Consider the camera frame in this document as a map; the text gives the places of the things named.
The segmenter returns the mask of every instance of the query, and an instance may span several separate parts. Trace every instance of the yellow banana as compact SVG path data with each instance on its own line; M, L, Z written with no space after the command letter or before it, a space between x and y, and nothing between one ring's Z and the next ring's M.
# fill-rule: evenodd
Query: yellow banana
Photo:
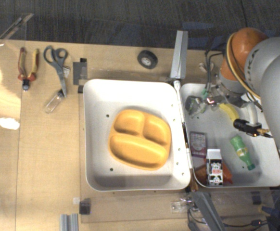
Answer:
M232 104L229 103L221 103L219 105L219 108L225 111L229 116L232 122L234 122L236 119L239 119L240 116L238 115L236 109L233 107Z

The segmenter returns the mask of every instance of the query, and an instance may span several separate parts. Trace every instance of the black carpet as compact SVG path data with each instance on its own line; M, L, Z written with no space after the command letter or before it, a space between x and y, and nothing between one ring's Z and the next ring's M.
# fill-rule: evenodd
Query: black carpet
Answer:
M0 0L0 33L34 13L27 39L173 48L189 31L189 48L222 47L244 26L280 36L280 0Z

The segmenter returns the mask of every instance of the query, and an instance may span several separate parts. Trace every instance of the white tray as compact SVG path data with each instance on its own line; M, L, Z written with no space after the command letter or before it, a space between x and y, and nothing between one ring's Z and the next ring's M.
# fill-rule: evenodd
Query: white tray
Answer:
M189 95L201 97L202 84L185 84L181 88L183 104ZM248 112L236 109L240 118L249 120ZM273 139L262 136L250 137L233 127L229 116L219 108L208 107L203 114L191 118L185 111L187 133L190 131L206 134L207 147L218 148L222 160L226 163L233 175L232 185L214 186L214 188L235 187L276 187L280 185L280 160ZM268 128L263 113L258 112L258 121L263 128ZM240 135L248 148L255 169L249 171L246 164L236 155L230 139ZM193 167L203 163L202 158L193 157Z
M93 79L84 86L86 177L98 191L179 190L190 182L190 169L176 92L158 82ZM108 136L116 115L138 109L166 121L171 128L167 162L158 170L137 169L116 161Z

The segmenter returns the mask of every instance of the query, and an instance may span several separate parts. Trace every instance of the wire cutter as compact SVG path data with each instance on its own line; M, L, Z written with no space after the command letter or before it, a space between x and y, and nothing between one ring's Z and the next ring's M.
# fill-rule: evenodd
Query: wire cutter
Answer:
M49 61L46 56L47 51L50 51L51 61ZM67 93L66 84L65 84L65 80L64 80L64 73L63 73L63 64L64 64L64 61L66 58L67 58L67 51L63 48L59 48L59 49L55 50L52 48L52 46L47 46L44 50L45 61L49 65L54 67L55 70L57 71L64 97L66 97L66 93Z
M36 49L33 52L33 66L28 77L26 76L25 73L25 55L26 55L25 48L22 47L20 49L19 60L18 60L18 71L19 71L18 79L23 82L23 90L27 91L29 89L30 81L34 81L36 79L36 72L38 71L39 51L38 49Z

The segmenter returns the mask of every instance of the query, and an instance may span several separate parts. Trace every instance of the metal tool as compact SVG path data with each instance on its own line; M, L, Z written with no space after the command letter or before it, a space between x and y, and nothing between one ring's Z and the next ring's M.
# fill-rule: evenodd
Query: metal tool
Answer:
M34 81L36 79L36 72L38 71L39 51L38 49L36 49L33 52L33 66L28 77L26 76L25 73L25 55L26 55L25 48L22 47L20 49L19 60L18 60L18 71L19 71L18 79L23 82L23 90L27 91L29 89L30 81Z
M60 231L78 231L78 214L60 216Z
M46 56L47 51L50 51L51 61L49 61ZM66 58L67 58L67 51L63 48L59 48L55 50L52 48L52 46L47 46L44 50L45 61L48 64L50 64L52 67L54 67L55 70L57 71L64 97L67 97L66 84L65 84L64 73L63 73L63 64Z

